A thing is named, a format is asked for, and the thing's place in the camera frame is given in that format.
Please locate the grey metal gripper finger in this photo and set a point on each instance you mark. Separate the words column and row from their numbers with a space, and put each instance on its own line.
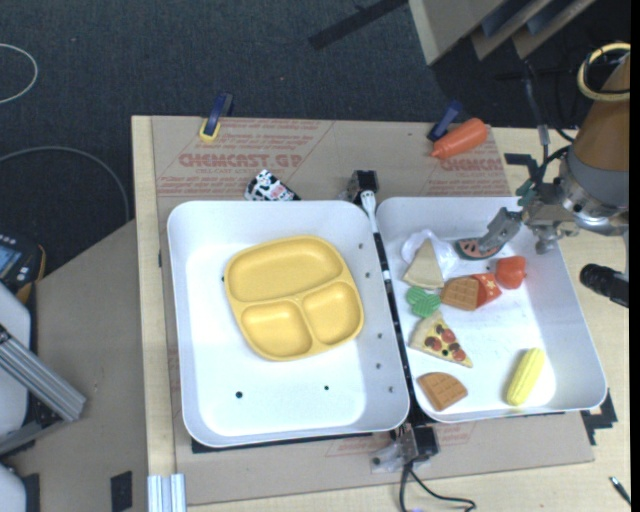
column 501, row 227
column 544, row 245

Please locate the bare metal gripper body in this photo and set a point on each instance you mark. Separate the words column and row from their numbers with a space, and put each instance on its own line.
column 555, row 212

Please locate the red and green watermelon slice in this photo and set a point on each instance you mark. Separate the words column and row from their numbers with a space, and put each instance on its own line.
column 467, row 250

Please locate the red pepper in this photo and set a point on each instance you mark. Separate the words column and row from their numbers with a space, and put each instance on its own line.
column 511, row 272

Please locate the red box with waffle fries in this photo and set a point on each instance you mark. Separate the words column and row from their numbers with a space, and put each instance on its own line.
column 470, row 292

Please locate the tan triangular sandwich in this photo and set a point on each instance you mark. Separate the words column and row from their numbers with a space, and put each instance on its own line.
column 425, row 270

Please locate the white fried egg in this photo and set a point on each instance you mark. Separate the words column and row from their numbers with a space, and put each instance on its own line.
column 415, row 244

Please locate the white plastic tray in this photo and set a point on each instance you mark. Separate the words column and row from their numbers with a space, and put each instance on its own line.
column 500, row 330
column 280, row 400

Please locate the green toy vegetable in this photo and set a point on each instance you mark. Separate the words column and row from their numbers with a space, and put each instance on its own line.
column 422, row 301

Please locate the thin black and white rod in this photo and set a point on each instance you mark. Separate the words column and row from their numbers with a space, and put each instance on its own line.
column 385, row 270

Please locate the pizza slice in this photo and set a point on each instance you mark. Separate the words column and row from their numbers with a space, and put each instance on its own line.
column 437, row 340

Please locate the yellow corn cob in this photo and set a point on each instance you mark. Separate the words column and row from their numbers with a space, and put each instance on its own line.
column 525, row 376

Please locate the orange waffle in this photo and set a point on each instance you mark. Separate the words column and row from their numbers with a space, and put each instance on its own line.
column 441, row 390

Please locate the brown cardboard board red print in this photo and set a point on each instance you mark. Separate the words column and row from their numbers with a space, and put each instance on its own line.
column 320, row 150

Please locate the yellow divided plate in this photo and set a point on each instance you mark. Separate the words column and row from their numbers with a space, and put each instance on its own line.
column 290, row 300

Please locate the black and white carton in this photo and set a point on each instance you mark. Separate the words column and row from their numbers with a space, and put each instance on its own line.
column 270, row 189

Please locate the black pen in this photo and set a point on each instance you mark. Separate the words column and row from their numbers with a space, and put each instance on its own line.
column 620, row 490

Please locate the black cylinder on white bracket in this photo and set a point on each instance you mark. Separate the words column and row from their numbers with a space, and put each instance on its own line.
column 602, row 282

